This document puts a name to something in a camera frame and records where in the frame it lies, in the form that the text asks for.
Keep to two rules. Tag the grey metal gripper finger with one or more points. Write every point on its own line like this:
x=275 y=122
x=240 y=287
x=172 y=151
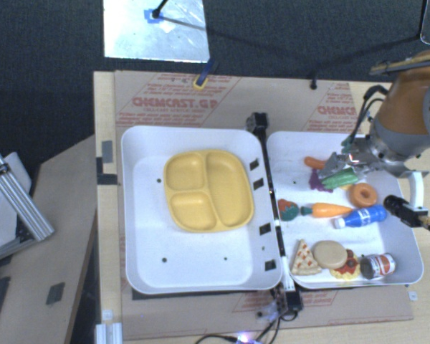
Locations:
x=362 y=173
x=334 y=163

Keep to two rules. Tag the green toy vegetable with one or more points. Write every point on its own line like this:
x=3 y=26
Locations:
x=338 y=180

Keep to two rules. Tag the yellow divided plate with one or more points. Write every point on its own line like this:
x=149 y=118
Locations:
x=222 y=188

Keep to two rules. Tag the red and white small can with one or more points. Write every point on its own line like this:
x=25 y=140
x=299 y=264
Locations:
x=380 y=265

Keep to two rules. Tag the white plastic tray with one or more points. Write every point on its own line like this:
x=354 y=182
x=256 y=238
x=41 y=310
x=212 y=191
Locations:
x=397 y=249
x=147 y=235

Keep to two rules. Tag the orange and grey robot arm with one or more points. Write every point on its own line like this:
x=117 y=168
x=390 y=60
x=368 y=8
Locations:
x=401 y=109

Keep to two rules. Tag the purple toy grapes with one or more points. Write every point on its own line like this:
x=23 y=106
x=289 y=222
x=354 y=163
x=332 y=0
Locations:
x=315 y=183

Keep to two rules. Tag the red and green toy strawberry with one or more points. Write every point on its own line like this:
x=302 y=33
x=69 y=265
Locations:
x=286 y=210

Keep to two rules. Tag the brown cardboard board red print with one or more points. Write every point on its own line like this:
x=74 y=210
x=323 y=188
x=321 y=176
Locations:
x=215 y=99

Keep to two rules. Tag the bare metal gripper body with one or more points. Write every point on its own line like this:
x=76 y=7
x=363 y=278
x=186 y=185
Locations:
x=383 y=158

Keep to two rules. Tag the tan round toy biscuit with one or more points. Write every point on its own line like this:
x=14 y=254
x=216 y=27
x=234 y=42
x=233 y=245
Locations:
x=329 y=254

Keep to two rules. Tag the orange toy carrot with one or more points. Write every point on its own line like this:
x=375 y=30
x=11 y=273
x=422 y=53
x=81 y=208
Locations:
x=329 y=210

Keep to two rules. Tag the thin black and white rod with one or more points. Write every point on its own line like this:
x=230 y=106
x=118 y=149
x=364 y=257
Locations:
x=272 y=195

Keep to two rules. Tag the orange toy doughnut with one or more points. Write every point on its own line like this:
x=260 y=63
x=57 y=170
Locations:
x=354 y=195

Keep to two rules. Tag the orange toy sausage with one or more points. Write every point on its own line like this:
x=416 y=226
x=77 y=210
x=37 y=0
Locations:
x=313 y=162

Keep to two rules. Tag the blue toy bottle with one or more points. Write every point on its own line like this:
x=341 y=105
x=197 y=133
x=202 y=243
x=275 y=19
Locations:
x=365 y=217

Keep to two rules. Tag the red and yellow toy spaghetti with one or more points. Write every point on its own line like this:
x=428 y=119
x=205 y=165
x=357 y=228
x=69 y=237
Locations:
x=347 y=272

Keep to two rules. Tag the black cylinder on white bracket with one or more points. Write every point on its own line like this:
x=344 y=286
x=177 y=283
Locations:
x=403 y=208

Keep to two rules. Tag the toy pizza slice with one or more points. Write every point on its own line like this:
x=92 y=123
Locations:
x=302 y=262

